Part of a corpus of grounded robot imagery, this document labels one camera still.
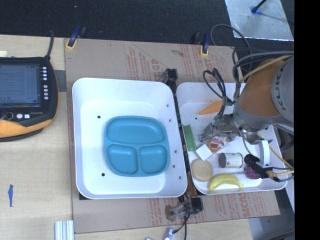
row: screen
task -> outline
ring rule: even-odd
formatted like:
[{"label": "screen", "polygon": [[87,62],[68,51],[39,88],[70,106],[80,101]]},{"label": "screen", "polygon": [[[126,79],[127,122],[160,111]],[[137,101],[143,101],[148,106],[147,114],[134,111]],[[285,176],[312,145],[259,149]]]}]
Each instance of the screen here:
[{"label": "screen", "polygon": [[40,107],[38,64],[0,64],[0,108]]}]

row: white can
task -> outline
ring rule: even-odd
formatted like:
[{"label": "white can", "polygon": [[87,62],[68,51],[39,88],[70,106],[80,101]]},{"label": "white can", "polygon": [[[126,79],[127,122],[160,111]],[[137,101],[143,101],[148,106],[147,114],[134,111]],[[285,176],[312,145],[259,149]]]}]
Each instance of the white can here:
[{"label": "white can", "polygon": [[221,168],[241,168],[244,159],[240,153],[220,153],[219,165]]}]

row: dark fabric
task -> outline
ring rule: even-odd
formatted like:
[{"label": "dark fabric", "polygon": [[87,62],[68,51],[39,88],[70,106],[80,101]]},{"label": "dark fabric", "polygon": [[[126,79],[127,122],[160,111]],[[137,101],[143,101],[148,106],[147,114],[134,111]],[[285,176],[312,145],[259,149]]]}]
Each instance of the dark fabric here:
[{"label": "dark fabric", "polygon": [[[294,35],[295,0],[281,0]],[[75,26],[87,27],[84,38],[188,44],[199,31],[230,24],[224,0],[0,0],[0,34],[70,37]],[[217,45],[245,47],[228,28],[215,31]],[[294,42],[249,40],[252,47],[293,49]]]}]

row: blue divided plate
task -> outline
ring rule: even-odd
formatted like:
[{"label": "blue divided plate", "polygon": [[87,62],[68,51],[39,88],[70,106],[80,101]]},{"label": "blue divided plate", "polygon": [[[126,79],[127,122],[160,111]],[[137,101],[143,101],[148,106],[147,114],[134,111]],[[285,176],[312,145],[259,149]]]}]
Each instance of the blue divided plate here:
[{"label": "blue divided plate", "polygon": [[169,143],[164,126],[146,116],[116,116],[105,126],[104,151],[118,175],[143,177],[164,172],[169,164]]}]

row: wooden surface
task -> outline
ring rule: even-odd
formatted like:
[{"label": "wooden surface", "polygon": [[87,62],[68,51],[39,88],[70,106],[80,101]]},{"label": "wooden surface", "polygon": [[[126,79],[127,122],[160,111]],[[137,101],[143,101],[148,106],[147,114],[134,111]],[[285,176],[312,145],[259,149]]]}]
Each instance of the wooden surface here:
[{"label": "wooden surface", "polygon": [[[54,39],[50,56],[55,70],[65,70],[63,40]],[[0,51],[7,51],[8,57],[43,57],[49,42],[49,37],[0,35]],[[55,222],[72,219],[67,97],[60,92],[53,124],[35,136],[0,142],[0,240],[53,240]],[[166,228],[76,234],[74,239],[162,240]],[[174,239],[184,239],[184,228]],[[248,220],[239,219],[188,224],[187,239],[251,240],[252,236]]]}]

